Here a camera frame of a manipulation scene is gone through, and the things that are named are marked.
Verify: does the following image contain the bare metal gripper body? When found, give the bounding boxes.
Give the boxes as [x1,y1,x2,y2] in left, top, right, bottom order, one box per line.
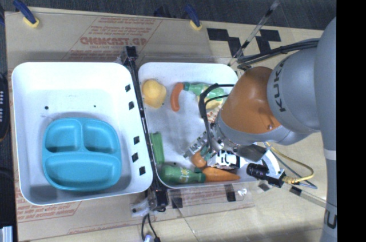
[202,124,238,154]

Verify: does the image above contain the small orange toy food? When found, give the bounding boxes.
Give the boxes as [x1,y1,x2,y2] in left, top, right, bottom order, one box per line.
[190,150,208,169]

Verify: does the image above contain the black and white carton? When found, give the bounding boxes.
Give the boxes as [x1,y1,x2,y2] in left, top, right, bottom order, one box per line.
[210,149,241,170]

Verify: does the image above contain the orange carrot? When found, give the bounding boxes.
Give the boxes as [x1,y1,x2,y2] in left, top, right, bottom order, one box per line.
[201,166,241,183]

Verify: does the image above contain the white plastic tray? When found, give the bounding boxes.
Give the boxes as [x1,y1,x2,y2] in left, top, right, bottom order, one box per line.
[137,62,260,189]
[11,61,154,207]

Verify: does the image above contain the green bottle yellow label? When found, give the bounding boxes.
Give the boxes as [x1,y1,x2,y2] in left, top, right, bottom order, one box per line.
[158,164,206,185]

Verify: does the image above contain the yellow banana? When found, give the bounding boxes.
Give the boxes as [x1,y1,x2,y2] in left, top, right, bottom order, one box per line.
[197,96,223,110]

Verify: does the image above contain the green rectangular block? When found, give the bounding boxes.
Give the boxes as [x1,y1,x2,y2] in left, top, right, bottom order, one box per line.
[149,132,166,165]

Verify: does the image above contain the orange toy sausage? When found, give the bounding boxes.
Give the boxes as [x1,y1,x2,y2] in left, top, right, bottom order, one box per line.
[170,82,185,112]

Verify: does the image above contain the green plastic bottle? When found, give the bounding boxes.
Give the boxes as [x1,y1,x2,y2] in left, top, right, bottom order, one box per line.
[182,81,230,102]

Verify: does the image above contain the yellow toy potato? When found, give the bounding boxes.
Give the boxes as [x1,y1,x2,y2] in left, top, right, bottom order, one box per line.
[141,79,168,109]

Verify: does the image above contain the brown cardboard board red print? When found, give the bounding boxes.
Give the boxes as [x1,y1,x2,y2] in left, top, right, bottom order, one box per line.
[5,6,327,242]

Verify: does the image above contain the blue divided plate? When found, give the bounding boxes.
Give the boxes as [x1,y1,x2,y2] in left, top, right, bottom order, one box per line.
[42,117,123,192]

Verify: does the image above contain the black cylinder on white bracket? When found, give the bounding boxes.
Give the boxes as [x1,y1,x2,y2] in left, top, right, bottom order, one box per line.
[246,149,287,189]

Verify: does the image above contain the black block with thin wires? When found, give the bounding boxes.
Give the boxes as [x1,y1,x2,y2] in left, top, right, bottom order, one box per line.
[125,45,139,63]
[146,187,170,212]

